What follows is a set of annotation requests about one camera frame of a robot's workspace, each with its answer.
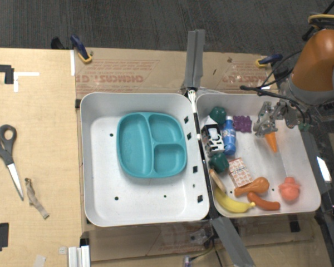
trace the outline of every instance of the scissors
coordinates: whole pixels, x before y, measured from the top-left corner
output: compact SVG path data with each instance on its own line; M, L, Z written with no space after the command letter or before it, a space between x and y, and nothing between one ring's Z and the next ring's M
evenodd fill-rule
M7 131L12 132L12 136L10 139L5 137L5 133ZM12 147L15 142L17 136L16 129L10 125L3 125L0 127L0 157L4 160L7 168L10 171L11 178L15 184L16 190L23 201L23 192L20 184L20 180L18 177L18 173L15 167L15 163L12 158Z

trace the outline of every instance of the blue clamp handle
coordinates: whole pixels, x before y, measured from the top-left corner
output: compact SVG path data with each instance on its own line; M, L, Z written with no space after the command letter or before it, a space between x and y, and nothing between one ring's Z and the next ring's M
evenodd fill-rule
M82 44L82 42L80 41L80 39L78 38L77 35L72 34L72 35L71 35L71 41L72 41L72 43L73 43L73 46L76 47L76 48L78 49L80 55L81 55L85 60L88 60L89 58L91 58L91 57L88 55L88 53L87 53L87 51L86 51L84 45Z
M260 65L265 65L271 62L276 62L276 61L280 61L281 59L283 59L283 55L280 54L276 54L276 55L271 55L271 56L267 56L262 60L259 60L258 63Z

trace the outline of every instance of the scissor blade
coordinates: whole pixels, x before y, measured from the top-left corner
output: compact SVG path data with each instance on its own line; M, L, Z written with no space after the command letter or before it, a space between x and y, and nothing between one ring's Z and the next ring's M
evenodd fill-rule
M23 201L23 192L22 192L20 179L18 178L18 173L17 173L16 167L15 167L15 164L14 163L9 164L7 167L9 168L10 175L11 175L11 178L12 178L14 184L15 184L16 190L17 190L21 200Z

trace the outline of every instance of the blue bottle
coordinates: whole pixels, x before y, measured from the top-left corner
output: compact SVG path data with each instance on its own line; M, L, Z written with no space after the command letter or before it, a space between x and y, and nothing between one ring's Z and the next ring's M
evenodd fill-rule
M224 142L224 154L234 155L236 152L236 131L233 126L233 117L227 116L225 124L223 126L222 138Z

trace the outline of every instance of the yellow banana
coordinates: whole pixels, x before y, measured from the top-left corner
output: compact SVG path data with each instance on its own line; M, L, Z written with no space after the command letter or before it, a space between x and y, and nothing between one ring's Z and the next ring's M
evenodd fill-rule
M223 193L219 187L216 187L214 189L214 197L216 198L220 206L230 212L246 212L248 209L255 207L254 202L235 201L234 199Z

